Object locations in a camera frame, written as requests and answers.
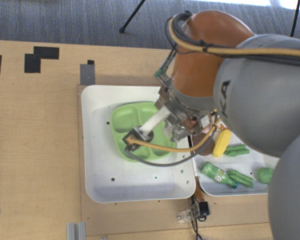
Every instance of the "divided green plate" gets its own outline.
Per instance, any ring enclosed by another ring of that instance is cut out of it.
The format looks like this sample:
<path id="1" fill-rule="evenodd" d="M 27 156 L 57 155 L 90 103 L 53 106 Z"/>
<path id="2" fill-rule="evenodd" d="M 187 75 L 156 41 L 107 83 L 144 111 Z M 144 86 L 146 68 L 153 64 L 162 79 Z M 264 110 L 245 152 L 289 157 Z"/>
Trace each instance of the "divided green plate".
<path id="1" fill-rule="evenodd" d="M 121 156 L 131 162 L 137 162 L 135 159 L 130 158 L 125 152 L 126 144 L 122 140 L 124 136 L 133 127 L 142 126 L 150 117 L 152 117 L 158 109 L 155 107 L 154 102 L 137 102 L 117 107 L 111 115 L 110 126 L 112 136 L 116 148 L 118 149 Z M 157 127 L 154 128 L 154 137 L 151 143 L 175 148 L 176 143 L 170 141 L 169 137 L 164 134 L 163 128 L 165 123 L 161 122 Z M 168 156 L 171 152 L 162 151 L 158 149 L 148 148 L 141 146 L 133 152 L 133 154 L 143 160 L 151 161 L 160 159 Z"/>

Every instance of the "gray carpet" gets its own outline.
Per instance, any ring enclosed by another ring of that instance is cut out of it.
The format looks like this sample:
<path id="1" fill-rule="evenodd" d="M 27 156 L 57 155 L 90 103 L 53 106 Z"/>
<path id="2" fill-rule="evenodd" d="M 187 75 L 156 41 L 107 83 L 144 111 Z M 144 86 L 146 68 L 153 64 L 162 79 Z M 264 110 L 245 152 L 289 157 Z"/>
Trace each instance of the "gray carpet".
<path id="1" fill-rule="evenodd" d="M 140 0 L 0 0 L 0 40 L 169 48 L 164 24 L 189 10 L 220 10 L 244 21 L 255 33 L 289 35 L 294 10 L 270 6 L 195 0 L 147 0 L 120 34 Z M 300 13 L 295 30 L 300 39 Z"/>

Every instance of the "wooden tabletop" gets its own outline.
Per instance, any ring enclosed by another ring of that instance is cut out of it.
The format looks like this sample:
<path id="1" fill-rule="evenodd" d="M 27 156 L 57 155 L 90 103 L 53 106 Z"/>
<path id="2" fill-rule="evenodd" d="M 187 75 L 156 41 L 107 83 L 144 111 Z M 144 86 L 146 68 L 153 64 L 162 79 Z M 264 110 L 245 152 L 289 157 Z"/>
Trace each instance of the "wooden tabletop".
<path id="1" fill-rule="evenodd" d="M 42 59 L 41 73 L 24 73 L 25 54 L 33 54 L 34 46 L 58 47 L 59 59 Z M 0 41 L 0 240 L 62 240 L 68 222 L 82 221 L 77 109 L 80 64 L 94 60 L 97 84 L 157 86 L 153 74 L 168 53 Z M 273 239 L 266 195 L 224 197 L 222 202 L 226 204 L 223 216 L 235 223 L 200 225 L 204 237 Z M 233 217 L 233 207 L 240 205 L 245 209 Z M 104 235 L 109 240 L 195 239 L 190 228 L 138 231 Z M 87 239 L 99 240 L 104 235 Z"/>

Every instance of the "bottle cap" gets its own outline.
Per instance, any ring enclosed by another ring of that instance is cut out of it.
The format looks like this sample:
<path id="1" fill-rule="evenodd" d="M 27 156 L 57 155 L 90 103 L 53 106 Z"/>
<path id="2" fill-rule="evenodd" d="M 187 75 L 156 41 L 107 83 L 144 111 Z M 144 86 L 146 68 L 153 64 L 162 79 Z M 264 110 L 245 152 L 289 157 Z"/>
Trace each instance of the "bottle cap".
<path id="1" fill-rule="evenodd" d="M 233 181 L 233 185 L 231 186 L 232 189 L 236 189 L 238 187 L 239 183 L 237 181 Z"/>

